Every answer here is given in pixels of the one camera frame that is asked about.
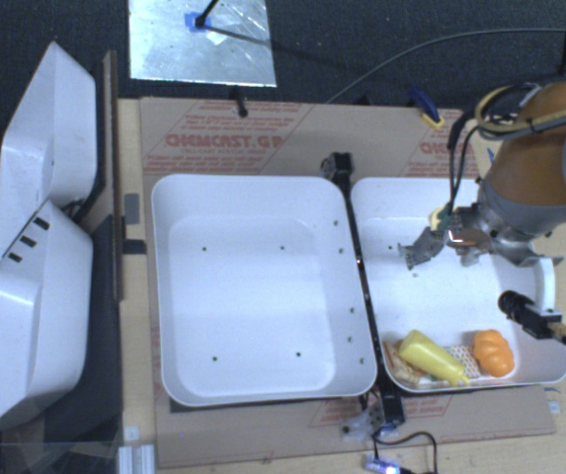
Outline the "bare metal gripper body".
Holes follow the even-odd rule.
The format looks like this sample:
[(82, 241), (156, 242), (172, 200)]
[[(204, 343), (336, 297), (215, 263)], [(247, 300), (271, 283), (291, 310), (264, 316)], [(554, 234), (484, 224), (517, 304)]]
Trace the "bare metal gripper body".
[(500, 238), (508, 228), (484, 203), (460, 206), (450, 216), (445, 244), (455, 251), (464, 267), (469, 267), (481, 256), (496, 254)]

